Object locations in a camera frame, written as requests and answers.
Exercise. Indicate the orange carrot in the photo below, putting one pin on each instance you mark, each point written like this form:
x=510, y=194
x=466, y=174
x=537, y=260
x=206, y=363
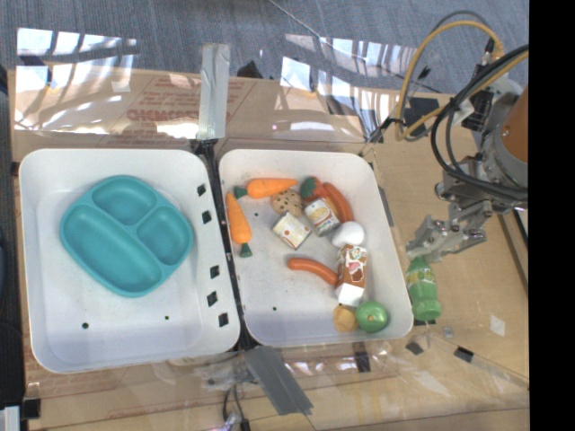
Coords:
x=238, y=225
x=267, y=187

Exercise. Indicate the orange sausage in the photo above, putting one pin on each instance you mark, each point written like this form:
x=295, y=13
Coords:
x=312, y=267
x=340, y=202

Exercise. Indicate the brown cardboard board red print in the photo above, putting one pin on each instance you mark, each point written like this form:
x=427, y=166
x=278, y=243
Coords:
x=314, y=119

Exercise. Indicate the small white printed can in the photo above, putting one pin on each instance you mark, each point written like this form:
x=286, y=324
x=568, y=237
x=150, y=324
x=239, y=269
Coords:
x=321, y=217
x=291, y=231

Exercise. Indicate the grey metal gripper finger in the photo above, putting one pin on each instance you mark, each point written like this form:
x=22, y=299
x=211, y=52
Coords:
x=467, y=240
x=430, y=237

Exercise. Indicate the green apple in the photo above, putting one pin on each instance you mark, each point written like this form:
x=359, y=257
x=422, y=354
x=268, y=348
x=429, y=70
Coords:
x=373, y=317

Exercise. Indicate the green plastic bottle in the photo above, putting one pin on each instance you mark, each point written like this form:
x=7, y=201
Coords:
x=422, y=290

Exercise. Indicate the blue divided plate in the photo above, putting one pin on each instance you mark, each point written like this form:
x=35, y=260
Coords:
x=112, y=245

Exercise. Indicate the yellow round toy food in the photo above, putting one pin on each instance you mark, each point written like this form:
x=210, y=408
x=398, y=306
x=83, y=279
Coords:
x=344, y=319

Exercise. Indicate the white egg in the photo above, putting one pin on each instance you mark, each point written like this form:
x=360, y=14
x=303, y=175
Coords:
x=348, y=234

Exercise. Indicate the black cylinder on white bracket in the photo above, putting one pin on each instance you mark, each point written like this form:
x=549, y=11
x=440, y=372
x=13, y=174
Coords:
x=480, y=106

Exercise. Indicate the white plastic tray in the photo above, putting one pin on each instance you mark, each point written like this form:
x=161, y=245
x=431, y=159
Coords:
x=58, y=312
x=278, y=312

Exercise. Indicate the red strawberry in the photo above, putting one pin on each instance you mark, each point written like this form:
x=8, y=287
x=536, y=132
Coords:
x=313, y=189

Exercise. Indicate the brown and white carton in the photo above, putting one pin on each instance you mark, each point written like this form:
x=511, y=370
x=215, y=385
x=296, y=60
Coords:
x=351, y=270

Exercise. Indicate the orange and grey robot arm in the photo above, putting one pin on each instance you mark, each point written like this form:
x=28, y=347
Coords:
x=516, y=124

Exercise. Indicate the tan spotted biscuit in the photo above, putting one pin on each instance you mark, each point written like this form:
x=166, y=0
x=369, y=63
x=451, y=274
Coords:
x=287, y=202

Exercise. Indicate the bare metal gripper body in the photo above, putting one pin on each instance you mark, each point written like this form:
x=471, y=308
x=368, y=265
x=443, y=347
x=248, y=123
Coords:
x=471, y=191

